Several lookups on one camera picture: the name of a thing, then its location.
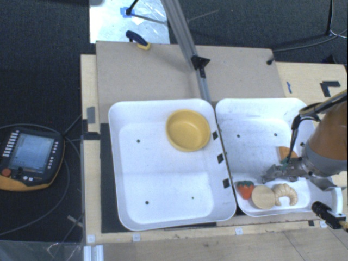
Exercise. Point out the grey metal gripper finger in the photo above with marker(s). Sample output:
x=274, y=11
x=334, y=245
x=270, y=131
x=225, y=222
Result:
x=274, y=168
x=267, y=178

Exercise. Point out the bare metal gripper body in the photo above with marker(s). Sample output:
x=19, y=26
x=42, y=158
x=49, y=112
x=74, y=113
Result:
x=295, y=170

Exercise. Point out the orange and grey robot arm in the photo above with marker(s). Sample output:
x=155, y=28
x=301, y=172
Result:
x=327, y=137

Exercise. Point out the orange toy bread slice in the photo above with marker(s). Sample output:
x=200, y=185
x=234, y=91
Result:
x=284, y=152

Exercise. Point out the round tan biscuit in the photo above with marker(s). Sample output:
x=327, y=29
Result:
x=263, y=197

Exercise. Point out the beige toy croissant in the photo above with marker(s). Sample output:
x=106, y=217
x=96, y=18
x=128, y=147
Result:
x=285, y=190

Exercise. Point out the red toy strawberry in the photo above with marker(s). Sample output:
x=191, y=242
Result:
x=245, y=189

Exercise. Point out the white plastic tray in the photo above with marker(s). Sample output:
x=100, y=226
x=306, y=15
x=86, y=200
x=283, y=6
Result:
x=163, y=178
x=253, y=145

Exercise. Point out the yellow bowl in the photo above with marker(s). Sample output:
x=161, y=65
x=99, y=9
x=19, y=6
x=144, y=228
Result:
x=188, y=130

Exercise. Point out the brown cardboard board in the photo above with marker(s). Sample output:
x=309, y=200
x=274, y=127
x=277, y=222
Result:
x=152, y=72

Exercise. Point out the black cylinder on white bracket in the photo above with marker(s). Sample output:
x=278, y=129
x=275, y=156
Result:
x=323, y=211

